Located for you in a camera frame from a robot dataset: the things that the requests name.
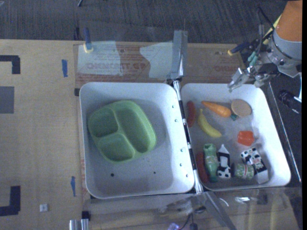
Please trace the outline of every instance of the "yellow banana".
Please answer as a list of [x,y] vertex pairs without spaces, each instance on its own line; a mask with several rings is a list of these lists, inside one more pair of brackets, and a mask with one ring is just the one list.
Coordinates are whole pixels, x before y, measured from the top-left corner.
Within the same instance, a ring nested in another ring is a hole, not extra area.
[[198,125],[201,127],[202,131],[211,137],[221,137],[222,134],[215,128],[213,128],[207,121],[205,115],[202,113],[202,108],[200,109],[200,114],[197,119]]

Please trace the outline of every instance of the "dark floor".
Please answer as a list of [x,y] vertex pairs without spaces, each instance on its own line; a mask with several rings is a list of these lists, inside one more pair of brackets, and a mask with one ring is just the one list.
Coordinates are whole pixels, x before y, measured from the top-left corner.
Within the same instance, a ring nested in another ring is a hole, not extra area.
[[0,0],[0,39],[168,41],[185,29],[190,43],[241,43],[258,35],[257,7],[274,22],[280,0]]

